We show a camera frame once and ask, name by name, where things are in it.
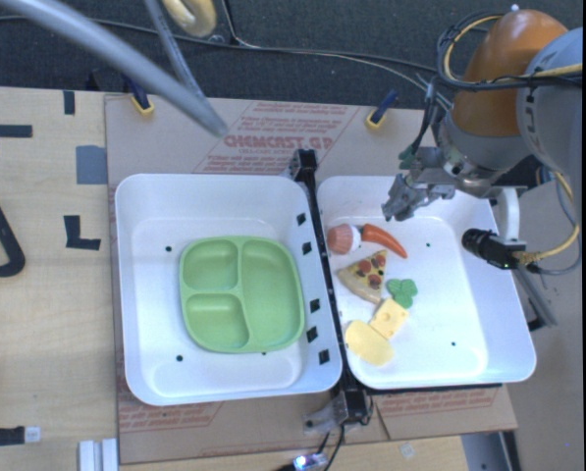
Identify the white plastic tray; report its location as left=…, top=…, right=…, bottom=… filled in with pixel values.
left=315, top=175, right=539, bottom=392
left=114, top=172, right=345, bottom=407

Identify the thin black rod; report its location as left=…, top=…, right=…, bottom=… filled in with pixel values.
left=303, top=177, right=357, bottom=394

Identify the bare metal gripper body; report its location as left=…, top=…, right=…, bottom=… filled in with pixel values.
left=403, top=145, right=498, bottom=200

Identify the black block with thin wires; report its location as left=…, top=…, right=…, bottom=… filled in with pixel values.
left=291, top=148, right=320, bottom=183
left=338, top=388, right=373, bottom=425

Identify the yellow cheese wedge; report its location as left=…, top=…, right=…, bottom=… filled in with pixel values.
left=367, top=296, right=411, bottom=340

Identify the pale yellow oval slice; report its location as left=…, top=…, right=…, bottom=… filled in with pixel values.
left=343, top=319, right=397, bottom=368

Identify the green divided plate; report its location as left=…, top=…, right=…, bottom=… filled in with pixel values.
left=178, top=235, right=306, bottom=354

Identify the green broccoli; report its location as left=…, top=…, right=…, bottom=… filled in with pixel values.
left=385, top=277, right=419, bottom=310

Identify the pizza slice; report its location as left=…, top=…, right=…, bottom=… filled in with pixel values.
left=336, top=248, right=389, bottom=305

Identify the orange carrot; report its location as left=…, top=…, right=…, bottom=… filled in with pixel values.
left=360, top=223, right=409, bottom=261

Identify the black cylinder on white bracket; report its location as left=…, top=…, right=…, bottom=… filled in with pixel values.
left=460, top=186, right=528, bottom=271

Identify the brown cardboard board red print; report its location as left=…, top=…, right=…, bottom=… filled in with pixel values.
left=103, top=93, right=519, bottom=465

